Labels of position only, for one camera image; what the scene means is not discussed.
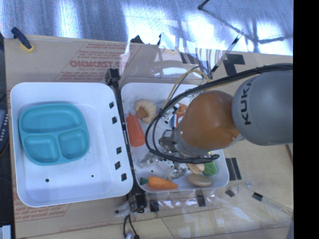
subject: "blue plate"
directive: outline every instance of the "blue plate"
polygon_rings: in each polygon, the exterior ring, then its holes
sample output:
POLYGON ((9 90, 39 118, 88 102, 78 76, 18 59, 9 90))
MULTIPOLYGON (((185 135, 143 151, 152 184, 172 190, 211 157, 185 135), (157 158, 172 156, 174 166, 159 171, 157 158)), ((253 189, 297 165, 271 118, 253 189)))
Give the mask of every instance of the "blue plate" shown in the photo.
POLYGON ((70 104, 30 107, 19 117, 26 156, 39 165, 77 160, 89 150, 90 137, 81 111, 70 104))

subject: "gray carpet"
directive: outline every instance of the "gray carpet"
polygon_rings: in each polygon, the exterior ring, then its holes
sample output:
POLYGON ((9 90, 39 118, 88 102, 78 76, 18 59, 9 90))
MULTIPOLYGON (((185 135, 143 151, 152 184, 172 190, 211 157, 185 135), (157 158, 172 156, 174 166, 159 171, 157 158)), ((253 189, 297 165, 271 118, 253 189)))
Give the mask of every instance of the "gray carpet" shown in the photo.
MULTIPOLYGON (((0 0, 0 32, 126 42, 139 35, 156 44, 164 32, 176 45, 227 49, 240 32, 236 51, 292 55, 294 0, 0 0)), ((0 51, 0 91, 5 92, 5 64, 0 51)), ((0 157, 0 177, 10 180, 8 150, 0 157)), ((10 205, 10 190, 0 182, 0 203, 10 205)), ((0 209, 1 223, 11 209, 0 209)))

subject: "toy ketchup bottle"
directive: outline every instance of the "toy ketchup bottle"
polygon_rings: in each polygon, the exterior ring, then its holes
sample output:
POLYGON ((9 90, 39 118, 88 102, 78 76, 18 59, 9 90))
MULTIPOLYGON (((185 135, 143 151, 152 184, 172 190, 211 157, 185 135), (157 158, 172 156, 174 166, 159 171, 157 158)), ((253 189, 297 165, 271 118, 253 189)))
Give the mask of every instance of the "toy ketchup bottle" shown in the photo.
POLYGON ((139 147, 145 144, 145 135, 138 117, 129 113, 129 116, 126 118, 130 145, 133 147, 139 147))

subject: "orange carrot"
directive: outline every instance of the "orange carrot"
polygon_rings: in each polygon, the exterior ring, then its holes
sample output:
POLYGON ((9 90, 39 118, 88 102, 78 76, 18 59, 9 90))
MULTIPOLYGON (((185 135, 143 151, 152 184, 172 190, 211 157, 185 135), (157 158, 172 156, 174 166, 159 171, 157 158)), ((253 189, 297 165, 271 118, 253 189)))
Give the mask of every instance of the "orange carrot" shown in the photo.
POLYGON ((148 185, 154 189, 176 189, 177 184, 157 176, 149 177, 148 185))

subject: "toy carrot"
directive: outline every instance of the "toy carrot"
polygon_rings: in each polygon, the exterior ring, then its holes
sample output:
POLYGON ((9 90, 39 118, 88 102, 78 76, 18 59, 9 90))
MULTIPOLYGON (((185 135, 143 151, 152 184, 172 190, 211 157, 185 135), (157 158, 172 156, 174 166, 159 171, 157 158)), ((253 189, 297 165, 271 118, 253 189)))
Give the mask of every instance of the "toy carrot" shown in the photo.
POLYGON ((141 177, 140 184, 143 185, 146 183, 153 189, 176 189, 178 187, 177 184, 157 176, 151 176, 148 179, 141 177))

